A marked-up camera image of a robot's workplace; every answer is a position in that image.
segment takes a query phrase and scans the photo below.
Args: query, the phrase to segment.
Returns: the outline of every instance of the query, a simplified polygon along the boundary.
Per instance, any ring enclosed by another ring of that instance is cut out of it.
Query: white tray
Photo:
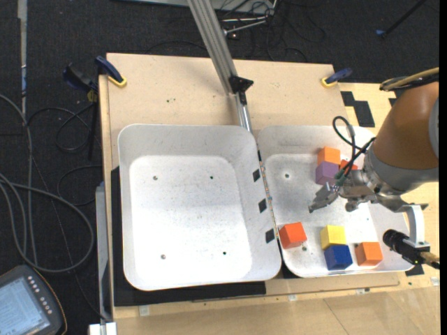
[[[356,144],[364,145],[373,134],[355,127]],[[361,204],[358,210],[346,212],[346,200],[338,198],[331,205],[309,213],[308,206],[321,185],[315,183],[317,153],[320,148],[334,147],[342,157],[350,159],[351,147],[329,126],[271,126],[258,136],[258,146],[265,167],[272,208],[278,229],[284,224],[302,222],[307,241],[301,247],[281,247],[284,263],[295,275],[318,277],[377,271],[408,270],[412,266],[402,256],[391,251],[382,241],[390,228],[408,234],[404,214],[393,213],[379,204]],[[363,156],[357,161],[363,165]],[[326,225],[343,225],[353,264],[345,270],[329,271],[320,231]],[[354,248],[363,241],[378,241],[383,261],[375,267],[359,267]]]
[[[264,281],[278,273],[281,256],[251,133],[134,124],[119,134],[118,150],[124,274],[132,286]]]

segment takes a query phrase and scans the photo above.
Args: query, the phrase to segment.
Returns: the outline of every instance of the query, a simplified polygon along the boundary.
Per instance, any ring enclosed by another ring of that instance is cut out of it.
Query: screen
[[[32,335],[48,326],[24,277],[0,288],[0,335]]]

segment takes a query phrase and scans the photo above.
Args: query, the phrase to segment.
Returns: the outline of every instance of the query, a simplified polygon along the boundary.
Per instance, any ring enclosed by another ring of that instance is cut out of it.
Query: black bracket
[[[233,93],[239,93],[241,104],[247,105],[247,97],[245,96],[245,92],[253,85],[254,82],[246,78],[238,77],[236,75],[232,75],[229,78],[229,82]]]

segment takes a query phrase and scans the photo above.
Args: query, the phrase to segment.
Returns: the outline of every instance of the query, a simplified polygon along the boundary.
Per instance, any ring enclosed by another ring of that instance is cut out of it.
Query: cube
[[[361,267],[378,265],[383,260],[379,242],[362,242],[356,247],[357,264]]]
[[[344,160],[344,159],[342,161],[340,161],[339,169],[340,170],[343,169],[344,166],[348,164],[348,162],[349,162],[348,160]],[[356,164],[352,165],[352,170],[358,170],[358,166]]]
[[[333,185],[335,184],[335,174],[339,171],[339,164],[329,163],[323,161],[315,169],[315,182],[318,185],[325,185],[326,182]]]
[[[318,152],[316,164],[320,165],[323,161],[340,165],[341,153],[339,149],[324,147]]]
[[[279,230],[279,239],[284,249],[301,246],[307,240],[305,229],[301,222],[289,223]]]
[[[346,244],[329,247],[324,251],[324,258],[330,271],[346,269],[353,263],[351,252]]]
[[[335,244],[346,244],[343,226],[327,225],[320,231],[321,248],[326,249]]]

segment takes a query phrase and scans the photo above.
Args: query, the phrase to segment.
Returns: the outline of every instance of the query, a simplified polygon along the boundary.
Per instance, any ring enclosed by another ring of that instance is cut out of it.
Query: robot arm
[[[382,86],[390,86],[390,81]],[[338,196],[346,198],[347,211],[357,209],[362,202],[372,202],[393,212],[405,212],[410,235],[389,230],[384,242],[411,264],[423,262],[439,268],[439,259],[424,241],[422,210],[427,205],[409,204],[401,198],[426,182],[439,180],[439,82],[418,85],[420,81],[416,79],[416,87],[406,86],[377,136],[358,152],[365,153],[363,168],[337,174],[335,185],[326,184],[316,193],[309,212],[328,206]]]

